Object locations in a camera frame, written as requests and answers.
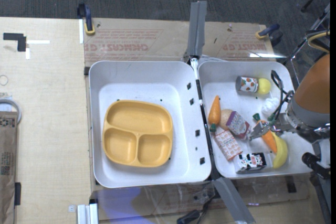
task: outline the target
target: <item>qr code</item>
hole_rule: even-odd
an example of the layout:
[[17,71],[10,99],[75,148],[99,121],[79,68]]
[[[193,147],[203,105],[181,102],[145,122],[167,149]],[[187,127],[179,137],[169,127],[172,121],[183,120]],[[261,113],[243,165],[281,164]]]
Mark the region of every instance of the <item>qr code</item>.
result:
[[6,165],[6,166],[1,166],[1,173],[0,175],[2,176],[9,176],[9,171],[11,170],[11,167]]

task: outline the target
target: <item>wire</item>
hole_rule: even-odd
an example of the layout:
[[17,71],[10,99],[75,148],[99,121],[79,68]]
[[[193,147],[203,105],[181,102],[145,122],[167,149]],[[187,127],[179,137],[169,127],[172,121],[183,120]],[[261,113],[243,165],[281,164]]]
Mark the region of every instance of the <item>wire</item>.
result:
[[326,53],[329,53],[330,49],[327,45],[321,42],[317,43],[316,41],[314,41],[315,39],[325,37],[325,36],[330,36],[330,30],[318,32],[318,34],[315,34],[315,35],[312,35],[312,33],[308,33],[306,35],[307,43],[312,48],[319,49]]

